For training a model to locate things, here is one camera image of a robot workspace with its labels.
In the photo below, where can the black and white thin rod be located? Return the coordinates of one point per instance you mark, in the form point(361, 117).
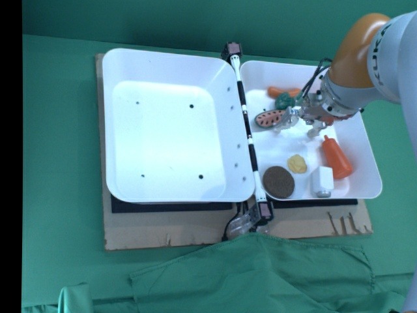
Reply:
point(247, 126)

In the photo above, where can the red watermelon slice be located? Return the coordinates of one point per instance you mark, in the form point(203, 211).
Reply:
point(268, 119)

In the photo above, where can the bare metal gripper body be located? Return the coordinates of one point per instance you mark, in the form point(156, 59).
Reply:
point(317, 111)

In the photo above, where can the yellow toy food lump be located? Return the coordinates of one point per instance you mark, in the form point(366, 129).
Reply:
point(297, 164)

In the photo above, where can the orange carrot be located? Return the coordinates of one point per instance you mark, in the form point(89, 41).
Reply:
point(276, 91)

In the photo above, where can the brown round biscuit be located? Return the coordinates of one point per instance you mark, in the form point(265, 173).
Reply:
point(278, 182)

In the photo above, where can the orange bottle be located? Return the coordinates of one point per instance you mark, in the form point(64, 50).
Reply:
point(337, 160)

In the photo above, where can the rumpled green cloth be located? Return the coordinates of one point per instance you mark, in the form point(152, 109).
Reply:
point(260, 272)

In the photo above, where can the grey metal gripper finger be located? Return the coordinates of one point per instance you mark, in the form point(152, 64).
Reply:
point(316, 129)
point(288, 117)

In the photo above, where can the red toy food piece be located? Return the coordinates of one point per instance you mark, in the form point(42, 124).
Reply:
point(329, 120)

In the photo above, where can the white bottle with grey cap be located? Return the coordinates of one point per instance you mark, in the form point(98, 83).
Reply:
point(322, 179)

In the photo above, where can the brown cardboard board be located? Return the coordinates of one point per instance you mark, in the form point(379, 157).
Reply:
point(182, 227)

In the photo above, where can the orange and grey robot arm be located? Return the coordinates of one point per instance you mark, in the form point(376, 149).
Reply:
point(387, 64)

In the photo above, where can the green broccoli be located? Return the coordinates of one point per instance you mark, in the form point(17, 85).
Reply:
point(284, 101)

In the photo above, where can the white plastic tray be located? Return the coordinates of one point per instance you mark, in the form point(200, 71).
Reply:
point(166, 135)
point(293, 145)

